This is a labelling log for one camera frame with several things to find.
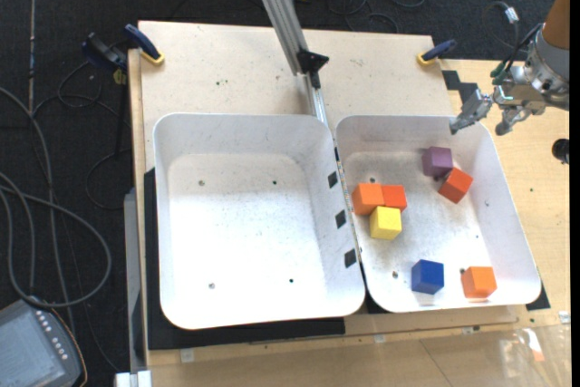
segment dark floor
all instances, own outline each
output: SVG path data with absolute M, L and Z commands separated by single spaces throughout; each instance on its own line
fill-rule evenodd
M 526 32 L 544 21 L 554 0 L 504 1 L 516 8 Z M 298 4 L 296 11 L 304 28 L 426 34 L 435 43 L 457 41 L 449 58 L 501 60 L 511 51 L 512 30 L 493 7 L 484 18 L 486 29 L 482 15 L 488 7 L 490 0 L 308 0 Z M 355 10 L 352 15 L 341 15 Z M 39 163 L 41 141 L 37 134 L 31 136 L 30 114 L 6 95 L 10 92 L 25 109 L 35 110 L 52 163 L 55 200 L 93 225 L 112 254 L 112 272 L 104 288 L 86 305 L 72 308 L 73 326 L 89 372 L 88 385 L 95 386 L 111 385 L 115 372 L 129 370 L 120 207 L 131 188 L 131 140 L 125 128 L 123 152 L 92 170 L 115 150 L 118 121 L 114 112 L 119 108 L 121 88 L 109 72 L 90 65 L 71 73 L 84 62 L 81 44 L 88 33 L 96 32 L 107 44 L 116 43 L 124 39 L 124 25 L 140 19 L 269 25 L 260 0 L 0 0 L 0 89 L 5 90 L 0 92 L 0 173 L 25 193 L 49 196 L 46 165 Z M 61 102 L 59 88 L 61 97 L 81 97 Z M 85 108 L 73 108 L 82 105 Z M 10 206 L 14 212 L 14 267 L 28 291 L 29 227 L 22 206 L 12 196 Z M 62 302 L 49 214 L 32 203 L 31 209 L 37 241 L 34 293 L 48 302 Z M 0 273 L 0 308 L 18 299 L 5 272 L 5 221 L 0 208 L 4 269 Z M 91 233 L 70 218 L 57 215 L 56 231 L 68 299 L 78 299 L 99 284 L 105 270 L 104 254 Z M 67 312 L 60 313 L 70 323 Z

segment wooden table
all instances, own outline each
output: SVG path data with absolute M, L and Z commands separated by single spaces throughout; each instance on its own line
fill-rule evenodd
M 174 111 L 276 114 L 309 109 L 304 83 L 290 73 L 271 28 L 156 22 L 141 22 L 139 28 L 166 55 L 166 62 L 155 67 L 141 60 L 137 51 L 129 54 L 145 289 L 145 268 L 157 265 L 147 262 L 143 236 L 143 174 L 154 167 L 151 135 L 157 119 Z M 463 82 L 476 82 L 483 92 L 492 91 L 489 71 L 494 62 L 441 60 L 420 67 L 415 56 L 433 46 L 428 36 L 311 30 L 304 34 L 313 52 L 330 56 L 321 79 L 331 129 L 348 114 L 459 113 L 459 94 L 447 91 L 441 70 L 457 71 Z M 191 383 L 196 378 L 199 385 L 297 385 L 296 376 L 313 379 L 312 385 L 357 385 L 361 379 L 377 382 L 387 372 L 400 385 L 414 385 L 411 372 L 417 379 L 440 376 L 433 353 L 426 349 L 427 339 L 459 340 L 474 327 L 480 334 L 530 327 L 559 329 L 571 311 L 569 167 L 552 156 L 551 147 L 555 140 L 568 138 L 568 113 L 548 109 L 503 137 L 495 136 L 499 121 L 500 111 L 494 108 L 482 123 L 496 143 L 550 308 L 491 306 L 413 314 L 368 314 L 362 308 L 345 318 L 346 334 L 340 337 L 148 350 L 145 361 L 154 385 L 197 385 Z M 312 364 L 313 356 L 318 364 Z M 361 370 L 360 375 L 345 375 L 345 363 L 354 372 Z

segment toy block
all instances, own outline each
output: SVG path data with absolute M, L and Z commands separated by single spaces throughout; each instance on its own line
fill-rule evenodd
M 405 187 L 401 185 L 383 185 L 382 198 L 385 207 L 398 208 L 401 212 L 407 207 Z
M 433 178 L 442 178 L 453 169 L 451 149 L 429 147 L 421 157 L 423 174 Z
M 351 200 L 356 215 L 370 215 L 375 208 L 384 205 L 381 184 L 360 183 L 353 191 Z
M 369 223 L 371 237 L 393 240 L 402 231 L 401 211 L 398 208 L 377 207 Z
M 435 294 L 445 286 L 443 264 L 419 260 L 411 269 L 411 290 L 423 294 Z
M 454 168 L 445 178 L 445 181 L 439 189 L 439 193 L 452 202 L 459 203 L 465 197 L 465 194 L 468 193 L 472 182 L 473 178 L 469 174 L 461 171 L 459 168 Z
M 470 266 L 461 275 L 461 283 L 467 298 L 487 298 L 498 288 L 491 266 Z

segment white tray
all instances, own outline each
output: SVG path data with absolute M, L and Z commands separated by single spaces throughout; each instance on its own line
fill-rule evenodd
M 359 309 L 356 243 L 332 135 L 320 121 L 173 113 L 153 139 L 160 304 L 174 325 Z
M 359 182 L 402 184 L 408 207 L 393 240 L 371 238 L 368 217 L 353 214 L 362 268 L 372 299 L 383 309 L 414 312 L 534 301 L 540 278 L 488 130 L 475 125 L 452 136 L 440 116 L 351 116 L 336 128 L 349 192 Z M 430 146 L 452 150 L 455 166 L 473 177 L 455 204 L 438 193 L 441 179 L 423 174 Z M 411 291 L 420 259 L 443 263 L 445 286 L 435 295 Z M 460 271 L 493 266 L 498 289 L 485 300 L 463 295 Z

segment blue clamp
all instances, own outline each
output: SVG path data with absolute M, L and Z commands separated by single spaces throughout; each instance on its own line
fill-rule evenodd
M 82 43 L 82 53 L 95 68 L 103 68 L 113 73 L 117 70 L 127 72 L 127 55 L 117 47 L 106 45 L 95 33 L 90 33 Z
M 444 53 L 451 52 L 456 46 L 457 42 L 454 39 L 445 41 L 444 43 L 436 45 L 431 50 L 417 55 L 417 62 L 419 62 L 421 66 L 433 64 L 435 60 L 441 57 Z
M 132 24 L 127 24 L 123 31 L 125 35 L 136 43 L 141 49 L 141 56 L 154 65 L 159 65 L 165 60 L 165 55 L 161 53 L 144 33 Z

